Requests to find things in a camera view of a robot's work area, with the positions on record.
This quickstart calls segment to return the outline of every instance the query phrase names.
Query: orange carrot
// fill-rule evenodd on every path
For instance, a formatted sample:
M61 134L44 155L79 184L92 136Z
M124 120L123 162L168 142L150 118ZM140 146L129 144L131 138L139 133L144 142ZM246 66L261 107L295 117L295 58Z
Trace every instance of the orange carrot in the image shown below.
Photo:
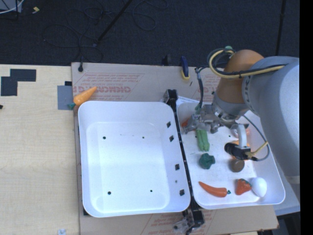
M252 189L252 185L245 179L241 178L237 181L237 187L235 193L237 195L241 195L247 191L250 191Z
M73 109L75 105L80 106L82 103L85 103L96 90L97 90L97 86L94 86L76 95L73 99L74 103L71 103L68 105L69 108Z
M209 186L201 181L199 181L199 184L206 192L216 197L223 198L223 197L226 197L227 194L231 193L226 188L217 188L217 187Z

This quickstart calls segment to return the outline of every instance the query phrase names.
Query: white cable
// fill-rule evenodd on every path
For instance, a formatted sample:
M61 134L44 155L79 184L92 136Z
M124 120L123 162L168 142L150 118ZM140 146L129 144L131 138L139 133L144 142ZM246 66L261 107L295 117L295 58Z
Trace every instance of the white cable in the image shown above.
M18 7L22 5L22 3L24 2L24 0L21 0L19 3L18 3ZM4 13L8 13L10 11L13 11L13 10L16 10L16 6L14 6L14 8L12 9L9 9L9 10L6 10L6 11L1 11L0 14L4 14Z

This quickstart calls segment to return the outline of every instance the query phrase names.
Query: toy egg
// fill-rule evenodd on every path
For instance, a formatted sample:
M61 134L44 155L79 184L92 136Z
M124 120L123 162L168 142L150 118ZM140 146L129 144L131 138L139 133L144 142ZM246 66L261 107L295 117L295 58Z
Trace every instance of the toy egg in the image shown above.
M256 177L251 181L252 190L253 192L259 196L264 197L266 194L266 191L268 189L268 185L264 178Z

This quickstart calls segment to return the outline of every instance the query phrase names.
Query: cardboard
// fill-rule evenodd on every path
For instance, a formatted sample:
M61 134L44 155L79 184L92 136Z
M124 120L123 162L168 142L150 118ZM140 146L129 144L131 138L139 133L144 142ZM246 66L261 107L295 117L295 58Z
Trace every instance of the cardboard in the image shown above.
M167 89L176 89L179 96L198 100L200 91L194 68L189 68L190 79L181 76L181 67L72 63L73 96L92 86L98 90L90 100L108 101L162 101ZM212 102L219 77L211 70L201 71L204 102ZM183 218L182 213L159 213L95 218L84 215L82 204L80 145L77 109L74 108L77 183L81 235L178 235L173 224ZM205 223L194 230L194 235L222 235L278 228L272 205L240 207L221 210L202 210Z

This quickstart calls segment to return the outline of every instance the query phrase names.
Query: plastic tray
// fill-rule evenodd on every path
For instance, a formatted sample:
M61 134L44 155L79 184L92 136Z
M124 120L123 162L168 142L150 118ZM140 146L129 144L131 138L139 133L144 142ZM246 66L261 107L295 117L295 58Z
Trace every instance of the plastic tray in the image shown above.
M180 212L190 192L173 110L88 101L78 110L83 205L94 217Z
M178 118L180 123L186 121L195 112L196 105L197 103L182 103L179 105ZM242 118L239 119L239 123L248 123L245 118L243 118L244 120ZM211 134L209 131L207 132L210 143L208 153L214 156L216 162L210 169L203 169L199 165L199 159L203 151L200 151L198 148L195 134L195 131L188 132L187 134L182 132L181 138L189 168L194 198L201 207L212 210L242 206L275 205L284 201L285 189L271 153L263 161L245 161L245 167L242 171L232 172L230 162L233 157L225 152L224 145L227 142L236 141L238 138L227 127L220 127L218 132L214 134ZM255 151L264 142L251 124L249 125L247 142L251 146L251 151ZM263 148L256 157L264 157L266 151L267 149ZM254 177L262 177L266 180L268 189L264 197L258 197L253 191L245 192L242 195L235 194L237 179L244 178L251 182ZM214 187L225 187L231 191L231 194L223 198L210 195L201 188L199 181Z

